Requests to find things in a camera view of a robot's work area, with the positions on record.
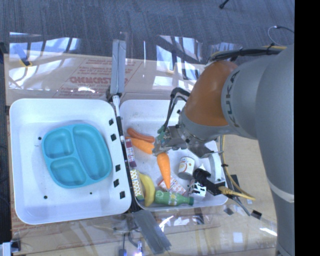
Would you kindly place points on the white and black carton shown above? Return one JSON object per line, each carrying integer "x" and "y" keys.
{"x": 197, "y": 192}

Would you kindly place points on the orange red sausage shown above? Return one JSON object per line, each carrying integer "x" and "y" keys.
{"x": 140, "y": 135}

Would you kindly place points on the yellow banana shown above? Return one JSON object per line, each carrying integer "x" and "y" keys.
{"x": 149, "y": 187}

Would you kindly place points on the yellow and white carton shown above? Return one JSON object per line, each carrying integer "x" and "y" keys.
{"x": 137, "y": 185}

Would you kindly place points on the dark red carton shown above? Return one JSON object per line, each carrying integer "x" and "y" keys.
{"x": 130, "y": 152}

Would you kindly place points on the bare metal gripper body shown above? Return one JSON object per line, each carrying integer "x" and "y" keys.
{"x": 175, "y": 138}

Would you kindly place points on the green bottle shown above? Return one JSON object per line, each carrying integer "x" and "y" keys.
{"x": 170, "y": 198}

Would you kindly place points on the orange carrot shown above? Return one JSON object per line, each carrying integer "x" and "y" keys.
{"x": 164, "y": 167}
{"x": 142, "y": 145}

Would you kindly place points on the white plastic tray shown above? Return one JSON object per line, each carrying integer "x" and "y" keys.
{"x": 147, "y": 117}
{"x": 30, "y": 140}

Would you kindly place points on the white and orange can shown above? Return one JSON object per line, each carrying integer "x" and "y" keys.
{"x": 186, "y": 166}

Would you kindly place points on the blue divided plate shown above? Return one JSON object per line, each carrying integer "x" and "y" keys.
{"x": 77, "y": 155}

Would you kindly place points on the brown cardboard board red print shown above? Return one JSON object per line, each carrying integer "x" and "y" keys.
{"x": 155, "y": 75}

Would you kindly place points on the orange and white carton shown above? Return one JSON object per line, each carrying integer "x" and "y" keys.
{"x": 176, "y": 187}

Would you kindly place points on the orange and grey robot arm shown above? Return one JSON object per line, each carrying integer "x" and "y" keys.
{"x": 252, "y": 100}

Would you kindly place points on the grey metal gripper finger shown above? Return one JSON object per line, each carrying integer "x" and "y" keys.
{"x": 157, "y": 148}
{"x": 168, "y": 149}

